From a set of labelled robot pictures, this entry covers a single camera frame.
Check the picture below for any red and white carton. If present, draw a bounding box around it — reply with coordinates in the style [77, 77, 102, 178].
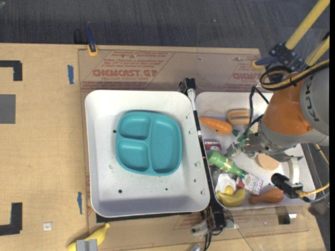
[204, 139, 222, 157]

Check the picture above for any colourful printed carton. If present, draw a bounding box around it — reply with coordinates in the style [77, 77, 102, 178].
[236, 173, 264, 196]

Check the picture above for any white fried egg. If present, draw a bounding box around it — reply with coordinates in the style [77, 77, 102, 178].
[215, 173, 237, 193]

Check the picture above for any orange carrot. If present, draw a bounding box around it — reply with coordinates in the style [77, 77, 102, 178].
[199, 117, 240, 137]

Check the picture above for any round tan biscuit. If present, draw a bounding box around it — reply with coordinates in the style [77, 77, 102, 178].
[257, 153, 281, 170]

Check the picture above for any yellow banana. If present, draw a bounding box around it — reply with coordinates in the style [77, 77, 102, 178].
[66, 223, 110, 251]
[216, 185, 247, 208]

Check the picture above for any black cylinder on white bracket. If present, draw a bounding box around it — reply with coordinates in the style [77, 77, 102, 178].
[271, 156, 304, 200]

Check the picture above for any blue divided plate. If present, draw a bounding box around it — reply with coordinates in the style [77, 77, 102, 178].
[115, 110, 183, 177]

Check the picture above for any thin black and white rod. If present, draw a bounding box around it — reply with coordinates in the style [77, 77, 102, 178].
[188, 87, 219, 212]

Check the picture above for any tan bread bun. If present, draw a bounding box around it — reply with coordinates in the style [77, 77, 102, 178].
[227, 108, 251, 126]

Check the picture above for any green bottle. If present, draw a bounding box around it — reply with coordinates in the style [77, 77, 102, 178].
[207, 150, 247, 179]

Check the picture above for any black block with thin wires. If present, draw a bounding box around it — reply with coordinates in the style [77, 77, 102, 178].
[180, 77, 197, 91]
[211, 210, 227, 229]

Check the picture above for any brown cardboard board red print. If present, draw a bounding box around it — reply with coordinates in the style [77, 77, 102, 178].
[78, 48, 310, 248]

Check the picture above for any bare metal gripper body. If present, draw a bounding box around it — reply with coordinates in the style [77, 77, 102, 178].
[241, 132, 271, 157]

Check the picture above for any white plastic tray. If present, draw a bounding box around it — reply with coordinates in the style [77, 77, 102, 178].
[84, 89, 211, 219]
[195, 92, 317, 209]

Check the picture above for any brown chicken drumstick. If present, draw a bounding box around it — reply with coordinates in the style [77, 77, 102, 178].
[248, 187, 285, 205]

